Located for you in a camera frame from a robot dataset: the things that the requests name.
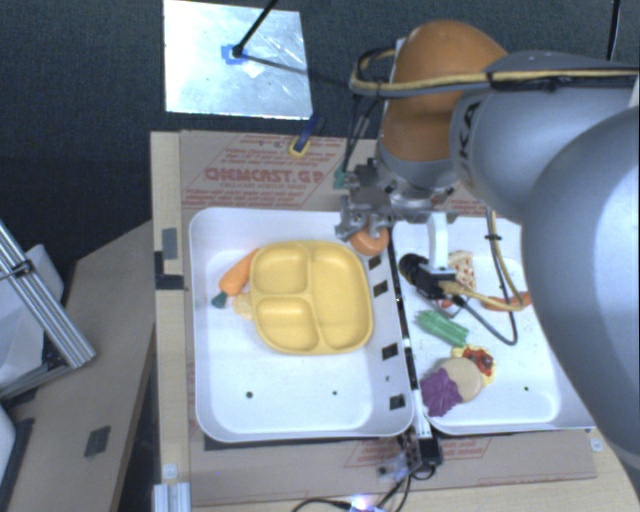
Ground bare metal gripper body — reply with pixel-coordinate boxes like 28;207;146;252
338;158;459;232

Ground orange doughnut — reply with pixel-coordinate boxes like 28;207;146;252
348;222;392;257

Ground yellow divided plate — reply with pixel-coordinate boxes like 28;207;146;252
248;240;376;357

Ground pizza slice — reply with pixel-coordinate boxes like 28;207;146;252
447;249;477;292

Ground brown cardboard board red print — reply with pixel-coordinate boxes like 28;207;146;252
149;130;599;509

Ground orange carrot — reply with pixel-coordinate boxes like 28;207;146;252
210;248;261;309

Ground green bean bundle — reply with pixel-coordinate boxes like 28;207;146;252
416;309;471;349

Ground thin black and white rod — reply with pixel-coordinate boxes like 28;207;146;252
386;243;432;437

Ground pale yellow biscuit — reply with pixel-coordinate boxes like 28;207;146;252
231;292;257;322

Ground orange sausage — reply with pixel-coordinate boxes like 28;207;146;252
480;289;533;314

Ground round yellow red-topped tart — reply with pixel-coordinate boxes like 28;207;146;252
451;343;498;387

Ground white plastic tray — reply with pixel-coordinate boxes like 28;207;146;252
188;207;416;444
388;209;596;436

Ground beige round bread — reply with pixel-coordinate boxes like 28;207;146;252
433;356;486;403

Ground purple grapes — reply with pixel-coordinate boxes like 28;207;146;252
419;368;468;419

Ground black cylinder on white bracket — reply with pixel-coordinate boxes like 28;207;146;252
398;212;464;301

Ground black block with thin wires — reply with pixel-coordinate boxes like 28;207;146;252
377;432;445;481

